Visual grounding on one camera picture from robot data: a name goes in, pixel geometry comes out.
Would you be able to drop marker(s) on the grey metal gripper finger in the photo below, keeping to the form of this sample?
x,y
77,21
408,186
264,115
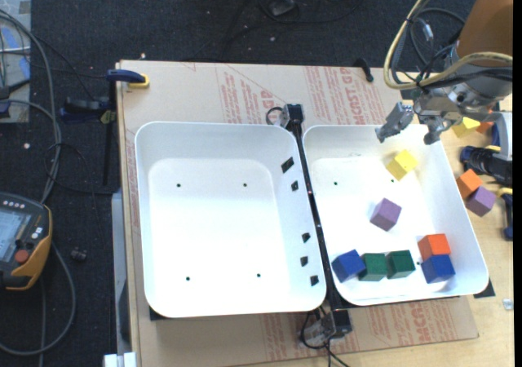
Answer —
x,y
435,131
395,122

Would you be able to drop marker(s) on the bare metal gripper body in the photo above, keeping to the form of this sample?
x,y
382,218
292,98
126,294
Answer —
x,y
438,105

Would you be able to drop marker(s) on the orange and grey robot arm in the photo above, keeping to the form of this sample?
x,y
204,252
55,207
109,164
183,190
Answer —
x,y
489,19

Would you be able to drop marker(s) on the yellow cube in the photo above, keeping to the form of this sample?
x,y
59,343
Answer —
x,y
467,128
401,164

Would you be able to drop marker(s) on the orange cube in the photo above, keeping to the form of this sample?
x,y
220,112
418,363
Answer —
x,y
434,245
485,127
469,182

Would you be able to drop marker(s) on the purple cube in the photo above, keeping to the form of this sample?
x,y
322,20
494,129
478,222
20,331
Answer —
x,y
481,201
385,214

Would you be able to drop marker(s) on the white plastic tray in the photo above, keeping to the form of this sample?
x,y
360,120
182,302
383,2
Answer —
x,y
355,210
212,226

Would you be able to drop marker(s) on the thin black rod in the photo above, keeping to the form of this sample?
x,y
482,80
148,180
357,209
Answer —
x,y
314,202

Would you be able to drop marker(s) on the green cube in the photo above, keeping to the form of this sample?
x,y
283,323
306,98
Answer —
x,y
401,264
374,267

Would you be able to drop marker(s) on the blue cube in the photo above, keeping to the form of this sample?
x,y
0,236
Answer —
x,y
438,269
347,265

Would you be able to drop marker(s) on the brown cardboard board, red print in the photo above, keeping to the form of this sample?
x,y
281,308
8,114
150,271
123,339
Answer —
x,y
228,92

